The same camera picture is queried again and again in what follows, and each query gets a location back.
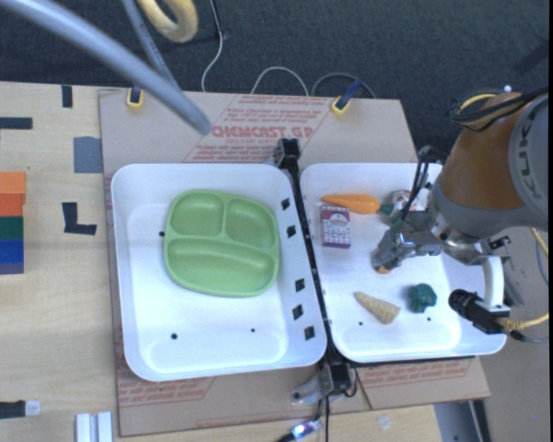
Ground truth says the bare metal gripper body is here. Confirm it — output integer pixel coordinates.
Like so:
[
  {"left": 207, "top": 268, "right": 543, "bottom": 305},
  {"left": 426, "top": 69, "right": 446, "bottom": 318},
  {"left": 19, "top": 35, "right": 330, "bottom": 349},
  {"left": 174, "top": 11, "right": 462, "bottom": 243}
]
[{"left": 394, "top": 211, "right": 485, "bottom": 265}]

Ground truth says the white and red can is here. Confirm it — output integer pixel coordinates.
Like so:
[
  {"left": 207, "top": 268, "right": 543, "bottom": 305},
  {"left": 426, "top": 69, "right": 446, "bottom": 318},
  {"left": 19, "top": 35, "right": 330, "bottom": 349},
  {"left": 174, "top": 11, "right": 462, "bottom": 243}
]
[{"left": 390, "top": 190, "right": 419, "bottom": 212}]

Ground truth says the green broccoli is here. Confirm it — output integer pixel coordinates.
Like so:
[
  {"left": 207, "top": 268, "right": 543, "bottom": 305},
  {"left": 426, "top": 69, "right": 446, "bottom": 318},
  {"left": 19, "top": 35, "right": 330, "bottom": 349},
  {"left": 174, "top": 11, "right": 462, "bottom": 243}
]
[{"left": 406, "top": 283, "right": 438, "bottom": 314}]

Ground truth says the red and white carton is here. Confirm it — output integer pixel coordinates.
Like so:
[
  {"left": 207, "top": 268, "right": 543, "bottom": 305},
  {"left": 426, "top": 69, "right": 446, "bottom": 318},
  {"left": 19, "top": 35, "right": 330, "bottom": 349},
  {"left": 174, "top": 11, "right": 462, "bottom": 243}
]
[{"left": 319, "top": 204, "right": 352, "bottom": 250}]

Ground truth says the yellow corn cone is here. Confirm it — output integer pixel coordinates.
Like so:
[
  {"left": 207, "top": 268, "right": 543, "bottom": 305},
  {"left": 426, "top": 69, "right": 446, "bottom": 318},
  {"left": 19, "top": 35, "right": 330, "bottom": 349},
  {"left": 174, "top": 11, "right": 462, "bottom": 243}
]
[{"left": 353, "top": 291, "right": 402, "bottom": 325}]

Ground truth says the orange carrot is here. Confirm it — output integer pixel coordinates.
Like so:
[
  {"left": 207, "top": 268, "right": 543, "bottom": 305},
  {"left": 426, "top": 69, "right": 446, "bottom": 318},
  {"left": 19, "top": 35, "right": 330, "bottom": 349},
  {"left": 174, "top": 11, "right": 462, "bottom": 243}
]
[{"left": 321, "top": 193, "right": 395, "bottom": 216}]

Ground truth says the white plastic tray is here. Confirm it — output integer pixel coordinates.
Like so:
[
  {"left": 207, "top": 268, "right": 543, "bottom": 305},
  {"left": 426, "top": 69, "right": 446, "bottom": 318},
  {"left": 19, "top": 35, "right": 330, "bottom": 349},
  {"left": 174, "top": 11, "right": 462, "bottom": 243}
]
[
  {"left": 110, "top": 162, "right": 328, "bottom": 382},
  {"left": 299, "top": 161, "right": 508, "bottom": 364}
]

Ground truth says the green divided plate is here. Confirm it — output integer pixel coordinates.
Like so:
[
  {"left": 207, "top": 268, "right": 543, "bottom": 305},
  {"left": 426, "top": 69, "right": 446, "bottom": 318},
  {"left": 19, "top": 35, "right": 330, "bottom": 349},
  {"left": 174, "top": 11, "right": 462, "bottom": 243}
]
[{"left": 163, "top": 189, "right": 281, "bottom": 298}]

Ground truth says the brown cardboard board red print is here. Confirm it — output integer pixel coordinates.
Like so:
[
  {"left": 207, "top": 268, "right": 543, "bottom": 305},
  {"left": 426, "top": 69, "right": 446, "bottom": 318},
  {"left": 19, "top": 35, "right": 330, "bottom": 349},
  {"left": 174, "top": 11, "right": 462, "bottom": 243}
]
[{"left": 97, "top": 87, "right": 492, "bottom": 437}]

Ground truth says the blue cube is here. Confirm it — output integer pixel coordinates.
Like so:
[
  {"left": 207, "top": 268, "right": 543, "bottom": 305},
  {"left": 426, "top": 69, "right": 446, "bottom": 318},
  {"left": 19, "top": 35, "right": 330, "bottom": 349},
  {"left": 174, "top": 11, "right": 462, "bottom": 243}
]
[{"left": 0, "top": 238, "right": 25, "bottom": 275}]

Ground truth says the green cube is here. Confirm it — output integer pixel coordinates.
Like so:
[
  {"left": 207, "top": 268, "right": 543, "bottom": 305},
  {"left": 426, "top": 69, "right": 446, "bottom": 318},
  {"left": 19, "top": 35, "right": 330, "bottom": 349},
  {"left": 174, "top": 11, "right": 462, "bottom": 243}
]
[{"left": 0, "top": 215, "right": 25, "bottom": 241}]

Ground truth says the orange cube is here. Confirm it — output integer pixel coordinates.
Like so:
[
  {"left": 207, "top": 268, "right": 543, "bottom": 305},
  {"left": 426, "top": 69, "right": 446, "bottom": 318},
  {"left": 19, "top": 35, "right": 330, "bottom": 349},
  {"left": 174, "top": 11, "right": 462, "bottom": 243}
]
[
  {"left": 0, "top": 193, "right": 26, "bottom": 218},
  {"left": 0, "top": 171, "right": 28, "bottom": 196}
]

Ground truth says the black cylinder on white bracket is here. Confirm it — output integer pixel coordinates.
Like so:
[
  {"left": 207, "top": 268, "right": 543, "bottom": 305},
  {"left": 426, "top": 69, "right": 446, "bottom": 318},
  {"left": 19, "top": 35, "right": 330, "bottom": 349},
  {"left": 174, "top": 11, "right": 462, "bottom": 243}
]
[{"left": 447, "top": 253, "right": 512, "bottom": 335}]

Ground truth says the black block with thin wires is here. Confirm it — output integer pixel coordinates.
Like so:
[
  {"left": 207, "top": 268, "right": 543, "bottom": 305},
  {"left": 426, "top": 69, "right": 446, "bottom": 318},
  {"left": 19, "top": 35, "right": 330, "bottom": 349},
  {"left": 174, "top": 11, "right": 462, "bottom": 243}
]
[
  {"left": 289, "top": 361, "right": 357, "bottom": 405},
  {"left": 276, "top": 138, "right": 301, "bottom": 169}
]

